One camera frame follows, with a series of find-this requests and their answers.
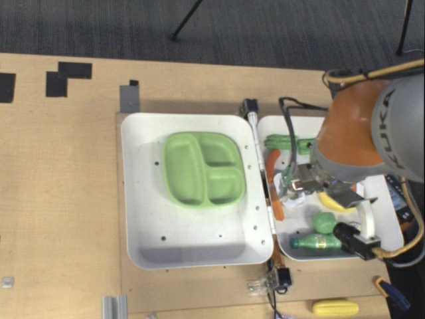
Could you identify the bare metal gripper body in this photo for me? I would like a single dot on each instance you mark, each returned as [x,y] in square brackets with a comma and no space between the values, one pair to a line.
[310,179]

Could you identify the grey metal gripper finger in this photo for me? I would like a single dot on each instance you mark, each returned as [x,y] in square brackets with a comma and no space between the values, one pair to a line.
[283,187]
[296,196]

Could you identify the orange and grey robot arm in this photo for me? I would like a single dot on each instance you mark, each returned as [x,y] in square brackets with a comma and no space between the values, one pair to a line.
[358,118]

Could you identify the orange carrot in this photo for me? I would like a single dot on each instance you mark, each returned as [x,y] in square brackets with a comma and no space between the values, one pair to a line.
[277,204]

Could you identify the white plastic tray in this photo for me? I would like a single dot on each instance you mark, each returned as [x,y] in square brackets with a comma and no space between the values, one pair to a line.
[299,224]
[199,238]

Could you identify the yellow banana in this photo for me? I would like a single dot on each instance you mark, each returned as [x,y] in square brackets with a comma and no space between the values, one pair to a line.
[330,204]

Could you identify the green round fruit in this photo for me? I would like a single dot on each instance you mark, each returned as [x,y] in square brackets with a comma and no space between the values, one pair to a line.
[324,223]

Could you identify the green bean bundle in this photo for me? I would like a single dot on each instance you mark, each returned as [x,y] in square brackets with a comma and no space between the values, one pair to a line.
[279,142]

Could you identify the green plastic bottle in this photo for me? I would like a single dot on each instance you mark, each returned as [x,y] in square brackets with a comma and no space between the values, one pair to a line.
[315,243]

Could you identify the green divided plate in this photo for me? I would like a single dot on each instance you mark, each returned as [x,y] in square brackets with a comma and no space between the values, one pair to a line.
[186,168]

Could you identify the yellow corn cob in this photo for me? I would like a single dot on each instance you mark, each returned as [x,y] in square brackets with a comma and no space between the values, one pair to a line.
[335,308]

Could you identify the black tripod leg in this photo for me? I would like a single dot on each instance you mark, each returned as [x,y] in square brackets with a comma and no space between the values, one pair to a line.
[196,7]
[407,15]

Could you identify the black cylinder on white bracket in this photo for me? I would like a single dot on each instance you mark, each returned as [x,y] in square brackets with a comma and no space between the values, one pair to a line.
[357,243]

